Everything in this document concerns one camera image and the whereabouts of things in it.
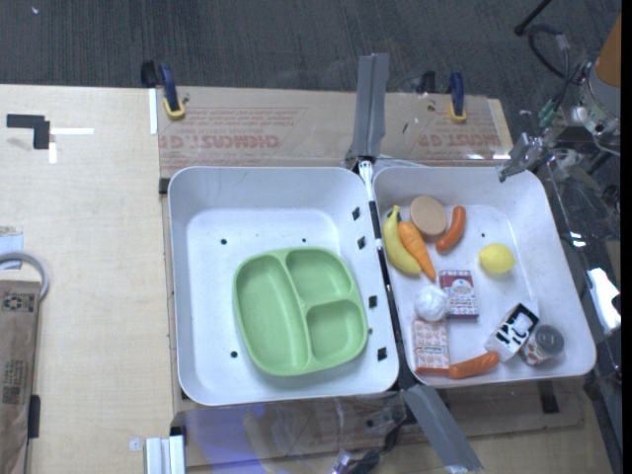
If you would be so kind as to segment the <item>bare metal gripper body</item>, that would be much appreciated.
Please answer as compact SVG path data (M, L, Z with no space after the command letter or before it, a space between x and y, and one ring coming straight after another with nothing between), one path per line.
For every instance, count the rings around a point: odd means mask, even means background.
M562 105L542 130L549 147L587 152L599 151L619 156L621 152L620 116L599 103Z

